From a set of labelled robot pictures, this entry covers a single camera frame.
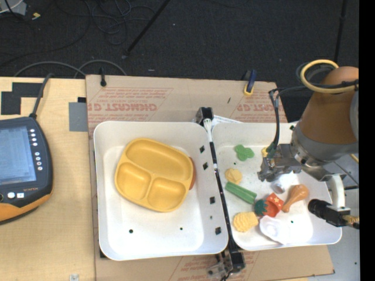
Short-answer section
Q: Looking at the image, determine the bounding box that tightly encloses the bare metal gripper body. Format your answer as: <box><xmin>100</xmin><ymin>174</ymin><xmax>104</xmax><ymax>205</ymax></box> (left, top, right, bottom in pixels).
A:
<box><xmin>260</xmin><ymin>143</ymin><xmax>322</xmax><ymax>179</ymax></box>

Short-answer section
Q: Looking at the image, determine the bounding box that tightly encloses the small white and grey can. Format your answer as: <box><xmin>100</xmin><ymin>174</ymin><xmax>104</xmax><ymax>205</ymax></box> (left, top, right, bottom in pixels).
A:
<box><xmin>271</xmin><ymin>177</ymin><xmax>287</xmax><ymax>194</ymax></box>

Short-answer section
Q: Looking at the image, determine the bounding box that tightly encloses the brown toy chicken drumstick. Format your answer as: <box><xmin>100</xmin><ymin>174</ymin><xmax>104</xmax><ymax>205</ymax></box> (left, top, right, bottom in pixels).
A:
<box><xmin>281</xmin><ymin>183</ymin><xmax>310</xmax><ymax>214</ymax></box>

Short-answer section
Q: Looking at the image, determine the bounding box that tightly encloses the green toy celery stick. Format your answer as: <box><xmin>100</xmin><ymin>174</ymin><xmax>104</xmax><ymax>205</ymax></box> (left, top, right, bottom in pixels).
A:
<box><xmin>224</xmin><ymin>180</ymin><xmax>258</xmax><ymax>205</ymax></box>

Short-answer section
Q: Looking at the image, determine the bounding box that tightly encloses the yellow toy biscuit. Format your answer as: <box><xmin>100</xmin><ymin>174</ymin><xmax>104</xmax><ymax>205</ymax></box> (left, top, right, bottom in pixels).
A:
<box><xmin>224</xmin><ymin>167</ymin><xmax>244</xmax><ymax>185</ymax></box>

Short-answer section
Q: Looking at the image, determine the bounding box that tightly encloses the green toy broccoli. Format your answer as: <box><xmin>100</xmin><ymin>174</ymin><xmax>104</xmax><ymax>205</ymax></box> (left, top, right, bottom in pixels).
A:
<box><xmin>234</xmin><ymin>143</ymin><xmax>255</xmax><ymax>162</ymax></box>

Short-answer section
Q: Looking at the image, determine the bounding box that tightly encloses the red toy strawberry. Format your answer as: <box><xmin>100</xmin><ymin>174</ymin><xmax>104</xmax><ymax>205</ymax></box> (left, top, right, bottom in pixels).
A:
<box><xmin>253</xmin><ymin>198</ymin><xmax>269</xmax><ymax>217</ymax></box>

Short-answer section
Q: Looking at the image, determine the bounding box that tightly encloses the thin black and white rod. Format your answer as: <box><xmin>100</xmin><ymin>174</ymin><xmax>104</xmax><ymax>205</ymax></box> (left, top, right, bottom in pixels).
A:
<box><xmin>203</xmin><ymin>118</ymin><xmax>241</xmax><ymax>263</ymax></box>

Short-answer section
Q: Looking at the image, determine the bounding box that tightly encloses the yellow toy corn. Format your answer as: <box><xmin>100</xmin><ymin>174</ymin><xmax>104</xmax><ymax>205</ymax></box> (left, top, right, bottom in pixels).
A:
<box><xmin>233</xmin><ymin>211</ymin><xmax>260</xmax><ymax>234</ymax></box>

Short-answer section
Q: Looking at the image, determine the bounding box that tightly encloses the white toy fried egg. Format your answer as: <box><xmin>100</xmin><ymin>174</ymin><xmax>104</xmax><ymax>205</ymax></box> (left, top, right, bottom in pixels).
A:
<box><xmin>258</xmin><ymin>214</ymin><xmax>294</xmax><ymax>246</ymax></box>

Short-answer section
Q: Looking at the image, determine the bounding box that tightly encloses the white plastic tray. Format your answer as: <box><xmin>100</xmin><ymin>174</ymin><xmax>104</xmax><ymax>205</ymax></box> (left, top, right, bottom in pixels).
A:
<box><xmin>210</xmin><ymin>121</ymin><xmax>343</xmax><ymax>252</ymax></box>
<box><xmin>93</xmin><ymin>120</ymin><xmax>230</xmax><ymax>262</ymax></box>

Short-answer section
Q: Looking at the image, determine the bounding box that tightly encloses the brown cardboard board red print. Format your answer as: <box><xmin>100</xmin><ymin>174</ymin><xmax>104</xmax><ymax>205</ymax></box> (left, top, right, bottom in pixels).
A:
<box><xmin>84</xmin><ymin>74</ymin><xmax>336</xmax><ymax>281</ymax></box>

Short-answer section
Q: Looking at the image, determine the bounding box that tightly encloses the yellow divided plate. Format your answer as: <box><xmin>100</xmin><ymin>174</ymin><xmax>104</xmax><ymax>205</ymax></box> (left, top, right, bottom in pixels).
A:
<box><xmin>114</xmin><ymin>137</ymin><xmax>195</xmax><ymax>214</ymax></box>

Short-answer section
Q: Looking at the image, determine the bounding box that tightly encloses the black cylinder on white bracket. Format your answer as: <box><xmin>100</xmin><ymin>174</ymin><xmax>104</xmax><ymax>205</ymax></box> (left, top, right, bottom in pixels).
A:
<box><xmin>307</xmin><ymin>173</ymin><xmax>352</xmax><ymax>228</ymax></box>

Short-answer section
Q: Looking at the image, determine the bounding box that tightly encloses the black block with thin wires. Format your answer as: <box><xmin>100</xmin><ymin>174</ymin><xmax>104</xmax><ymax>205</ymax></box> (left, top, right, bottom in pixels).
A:
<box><xmin>195</xmin><ymin>107</ymin><xmax>214</xmax><ymax>125</ymax></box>
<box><xmin>227</xmin><ymin>250</ymin><xmax>247</xmax><ymax>273</ymax></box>

